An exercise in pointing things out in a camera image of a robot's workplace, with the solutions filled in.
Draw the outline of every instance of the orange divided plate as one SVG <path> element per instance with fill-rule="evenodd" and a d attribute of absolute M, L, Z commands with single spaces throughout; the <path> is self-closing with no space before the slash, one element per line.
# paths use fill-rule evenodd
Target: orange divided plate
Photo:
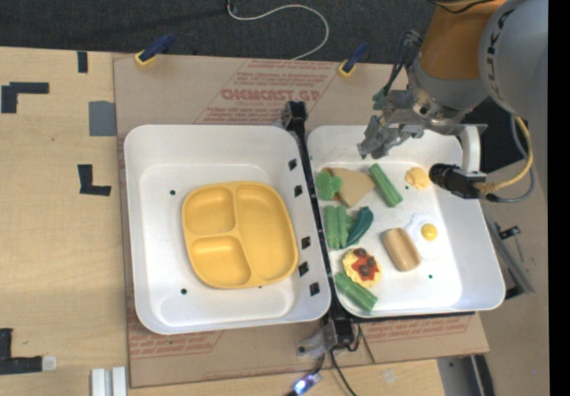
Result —
<path fill-rule="evenodd" d="M 287 278 L 298 250 L 280 194 L 261 182 L 193 190 L 183 202 L 186 251 L 196 275 L 216 288 L 261 287 Z"/>

